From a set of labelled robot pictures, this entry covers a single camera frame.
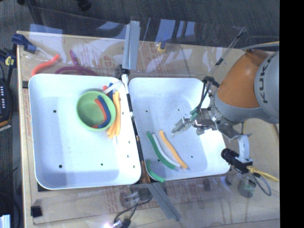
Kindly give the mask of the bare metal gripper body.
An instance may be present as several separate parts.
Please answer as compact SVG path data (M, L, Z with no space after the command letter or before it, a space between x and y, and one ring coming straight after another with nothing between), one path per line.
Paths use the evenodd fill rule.
M204 134L206 130L217 130L214 122L216 118L212 115L211 107L195 108L191 114L191 125L196 128L197 135Z

